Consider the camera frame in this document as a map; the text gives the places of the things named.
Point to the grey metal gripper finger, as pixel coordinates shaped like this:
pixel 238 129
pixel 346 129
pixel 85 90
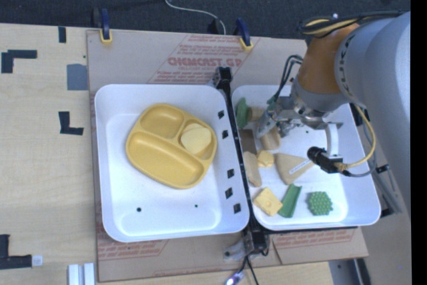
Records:
pixel 288 129
pixel 266 125

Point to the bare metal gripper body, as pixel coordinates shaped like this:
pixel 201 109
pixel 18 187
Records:
pixel 300 115

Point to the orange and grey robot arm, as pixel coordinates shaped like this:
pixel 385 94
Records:
pixel 373 76

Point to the small beige toy bread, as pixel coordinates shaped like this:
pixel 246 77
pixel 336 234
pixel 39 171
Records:
pixel 256 113

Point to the beige toy bread roll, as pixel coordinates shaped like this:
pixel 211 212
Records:
pixel 271 141

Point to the brown flat toy slab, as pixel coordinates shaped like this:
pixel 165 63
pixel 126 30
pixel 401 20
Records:
pixel 247 141

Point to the green toy lettuce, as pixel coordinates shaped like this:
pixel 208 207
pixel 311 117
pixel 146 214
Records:
pixel 241 111

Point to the small yellow toy food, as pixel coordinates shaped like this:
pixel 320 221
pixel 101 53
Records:
pixel 265 159

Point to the beige toy pizza slice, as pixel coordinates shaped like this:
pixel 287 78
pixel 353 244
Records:
pixel 290 167

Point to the long beige toy bread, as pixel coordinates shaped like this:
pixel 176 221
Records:
pixel 252 168

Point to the pale yellow round biscuit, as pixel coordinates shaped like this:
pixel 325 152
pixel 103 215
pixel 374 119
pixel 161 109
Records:
pixel 193 125
pixel 197 140

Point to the green toy celery stick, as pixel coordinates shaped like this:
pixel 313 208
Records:
pixel 290 202

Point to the yellow toy cheese block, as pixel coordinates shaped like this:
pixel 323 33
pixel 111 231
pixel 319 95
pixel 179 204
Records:
pixel 267 202

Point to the white plastic tray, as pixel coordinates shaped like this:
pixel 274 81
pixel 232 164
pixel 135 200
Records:
pixel 160 210
pixel 333 190

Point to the green toy grapes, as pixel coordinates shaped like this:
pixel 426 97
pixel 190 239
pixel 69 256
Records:
pixel 319 203

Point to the yellow divided plate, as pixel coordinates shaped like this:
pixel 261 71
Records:
pixel 156 157

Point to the brown cardboard board red print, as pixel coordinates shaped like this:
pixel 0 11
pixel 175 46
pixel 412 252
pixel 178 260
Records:
pixel 140 56

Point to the black cylinder on white bracket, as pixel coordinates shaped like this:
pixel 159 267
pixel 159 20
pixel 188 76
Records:
pixel 324 158

